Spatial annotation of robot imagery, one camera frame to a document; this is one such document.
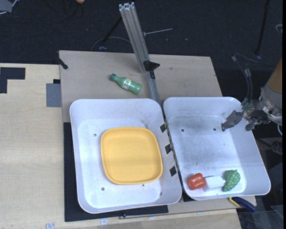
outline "black bracket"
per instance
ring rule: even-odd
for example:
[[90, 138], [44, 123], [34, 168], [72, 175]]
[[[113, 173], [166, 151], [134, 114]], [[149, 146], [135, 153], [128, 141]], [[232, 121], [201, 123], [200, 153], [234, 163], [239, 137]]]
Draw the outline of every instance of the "black bracket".
[[151, 74], [151, 78], [155, 79], [153, 70], [158, 68], [160, 66], [160, 64], [159, 63], [150, 62], [148, 60], [144, 61], [143, 64], [144, 64], [145, 70], [149, 71], [149, 73]]

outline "green bottle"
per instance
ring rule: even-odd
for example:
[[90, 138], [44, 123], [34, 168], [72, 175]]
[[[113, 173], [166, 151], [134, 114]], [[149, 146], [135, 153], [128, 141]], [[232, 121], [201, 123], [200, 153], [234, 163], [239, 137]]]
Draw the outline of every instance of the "green bottle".
[[110, 80], [117, 82], [120, 87], [123, 89], [138, 94], [142, 88], [142, 85], [134, 82], [133, 80], [126, 77], [118, 77], [116, 74], [110, 76]]

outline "black mat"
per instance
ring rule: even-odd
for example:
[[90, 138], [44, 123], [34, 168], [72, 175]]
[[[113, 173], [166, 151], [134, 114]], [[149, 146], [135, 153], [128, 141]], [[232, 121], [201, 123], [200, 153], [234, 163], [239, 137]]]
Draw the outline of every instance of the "black mat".
[[88, 219], [100, 219], [107, 217], [126, 217], [134, 215], [149, 215], [168, 213], [168, 207], [153, 206], [90, 214], [82, 210], [77, 200], [75, 162], [72, 142], [72, 129], [70, 123], [63, 124], [64, 130], [64, 196], [65, 196], [65, 221], [78, 221]]

